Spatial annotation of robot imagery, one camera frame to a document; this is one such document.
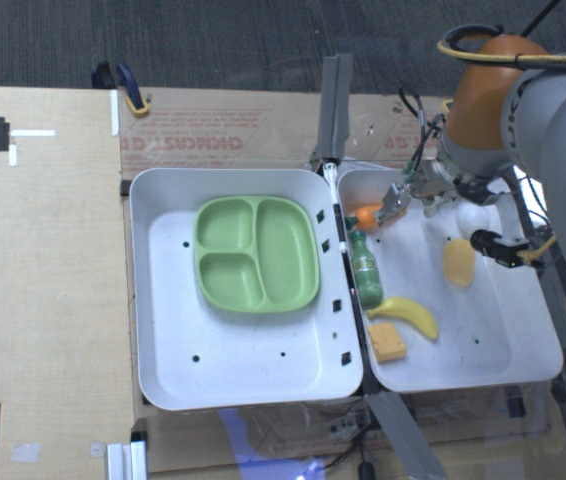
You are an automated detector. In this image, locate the brown cardboard board, red print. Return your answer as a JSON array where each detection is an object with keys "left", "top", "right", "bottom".
[{"left": 118, "top": 86, "right": 566, "bottom": 474}]

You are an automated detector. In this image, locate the yellow banana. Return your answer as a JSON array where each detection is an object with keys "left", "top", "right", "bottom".
[{"left": 366, "top": 295, "right": 440, "bottom": 341}]

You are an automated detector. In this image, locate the white plastic tray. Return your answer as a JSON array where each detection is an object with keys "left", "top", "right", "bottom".
[
  {"left": 128, "top": 167, "right": 365, "bottom": 412},
  {"left": 336, "top": 162, "right": 565, "bottom": 395}
]

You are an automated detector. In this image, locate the pale yellow flat chip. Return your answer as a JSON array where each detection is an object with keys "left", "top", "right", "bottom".
[{"left": 442, "top": 237, "right": 477, "bottom": 289}]

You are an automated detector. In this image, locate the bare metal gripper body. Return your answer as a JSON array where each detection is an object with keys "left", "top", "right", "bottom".
[{"left": 404, "top": 159, "right": 503, "bottom": 206}]

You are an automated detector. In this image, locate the green plastic bottle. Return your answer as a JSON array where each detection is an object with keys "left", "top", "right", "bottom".
[{"left": 348, "top": 229, "right": 385, "bottom": 310}]

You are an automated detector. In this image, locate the black cylinder on white bracket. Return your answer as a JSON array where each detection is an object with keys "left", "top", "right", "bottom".
[{"left": 469, "top": 191, "right": 532, "bottom": 270}]

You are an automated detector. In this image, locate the orange carrot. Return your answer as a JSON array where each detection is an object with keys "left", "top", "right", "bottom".
[{"left": 344, "top": 203, "right": 408, "bottom": 232}]

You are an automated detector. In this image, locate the green divided plate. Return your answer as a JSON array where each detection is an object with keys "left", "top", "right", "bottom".
[{"left": 192, "top": 194, "right": 321, "bottom": 315}]

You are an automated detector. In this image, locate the yellow cheese block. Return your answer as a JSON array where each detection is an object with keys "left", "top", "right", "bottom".
[{"left": 366, "top": 321, "right": 409, "bottom": 365}]

